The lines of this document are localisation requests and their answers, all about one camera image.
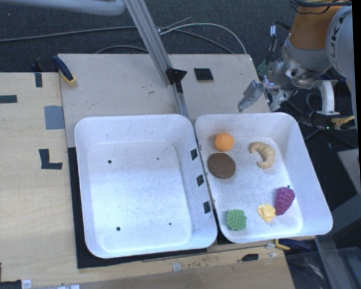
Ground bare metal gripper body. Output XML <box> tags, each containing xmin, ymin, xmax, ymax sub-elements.
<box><xmin>260</xmin><ymin>54</ymin><xmax>318</xmax><ymax>92</ymax></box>

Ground black cylinder on white bracket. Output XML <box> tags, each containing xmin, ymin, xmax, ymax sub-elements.
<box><xmin>297</xmin><ymin>80</ymin><xmax>341</xmax><ymax>132</ymax></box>

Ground yellow crinkled toy food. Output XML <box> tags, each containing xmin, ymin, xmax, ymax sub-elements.
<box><xmin>257</xmin><ymin>203</ymin><xmax>277</xmax><ymax>224</ymax></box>

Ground brown round biscuit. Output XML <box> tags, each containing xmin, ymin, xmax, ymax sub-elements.
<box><xmin>206</xmin><ymin>151</ymin><xmax>238</xmax><ymax>180</ymax></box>

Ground pale wood board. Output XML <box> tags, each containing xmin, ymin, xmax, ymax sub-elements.
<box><xmin>57</xmin><ymin>40</ymin><xmax>316</xmax><ymax>270</ymax></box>

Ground beige croissant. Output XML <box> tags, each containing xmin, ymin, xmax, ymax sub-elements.
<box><xmin>247</xmin><ymin>140</ymin><xmax>277</xmax><ymax>171</ymax></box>

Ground orange ball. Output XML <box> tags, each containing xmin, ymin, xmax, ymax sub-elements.
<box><xmin>214</xmin><ymin>132</ymin><xmax>236</xmax><ymax>153</ymax></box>

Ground white plastic tray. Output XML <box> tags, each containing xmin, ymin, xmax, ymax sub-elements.
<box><xmin>73</xmin><ymin>110</ymin><xmax>220</xmax><ymax>261</ymax></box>
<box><xmin>193</xmin><ymin>107</ymin><xmax>335</xmax><ymax>247</ymax></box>

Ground green bumpy toy fruit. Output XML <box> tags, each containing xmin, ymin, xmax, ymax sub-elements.
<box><xmin>224</xmin><ymin>208</ymin><xmax>249</xmax><ymax>232</ymax></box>

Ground purple grapes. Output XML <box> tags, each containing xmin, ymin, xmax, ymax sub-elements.
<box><xmin>272</xmin><ymin>185</ymin><xmax>297</xmax><ymax>217</ymax></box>

